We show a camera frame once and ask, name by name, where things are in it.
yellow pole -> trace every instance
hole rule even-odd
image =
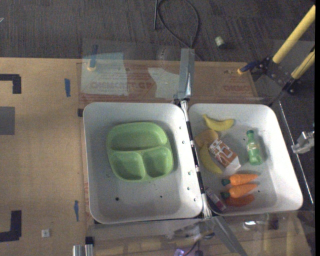
[[[294,79],[299,79],[315,63],[315,59],[316,49],[309,53],[309,55],[304,59],[301,65],[291,73],[291,76]]]
[[[278,52],[273,56],[274,63],[279,64],[295,46],[297,41],[307,31],[310,25],[316,20],[316,5],[313,5],[298,26],[294,29],[288,39],[284,42]]]

green plate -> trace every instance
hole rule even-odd
[[[168,175],[174,165],[166,132],[153,122],[114,126],[106,147],[113,173],[127,182],[146,182]]]

small bottle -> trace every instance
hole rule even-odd
[[[263,161],[260,153],[260,145],[255,140],[255,132],[253,130],[248,130],[246,132],[246,135],[249,138],[248,143],[246,144],[246,150],[248,151],[249,155],[249,162],[253,166],[261,165]]]

toy banana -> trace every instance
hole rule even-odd
[[[219,168],[219,166],[216,165],[216,163],[212,160],[208,146],[206,143],[204,143],[203,147],[199,151],[199,158],[203,164],[203,166],[213,174],[222,174],[222,170]]]
[[[211,145],[216,139],[219,138],[218,133],[212,129],[206,129],[194,137],[195,143],[202,148],[205,144]]]
[[[217,121],[210,117],[208,117],[206,114],[203,114],[202,117],[205,120],[205,124],[208,128],[214,130],[214,131],[225,131],[231,128],[234,125],[235,120],[234,119],[226,119],[223,121]]]

toy carrot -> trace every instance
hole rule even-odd
[[[248,194],[246,196],[242,196],[239,198],[232,198],[230,196],[224,201],[227,206],[241,207],[241,206],[246,206],[250,204],[254,200],[255,200],[255,196],[253,194]]]
[[[232,186],[238,186],[247,184],[250,181],[256,179],[258,177],[257,174],[233,174],[229,177],[229,179],[223,178],[221,183],[222,185],[226,186],[228,184],[231,184]]]
[[[240,198],[246,193],[249,193],[251,190],[255,189],[257,186],[257,184],[243,184],[239,186],[233,186],[229,189],[228,192],[222,192],[221,196],[224,199],[227,199],[228,197]]]

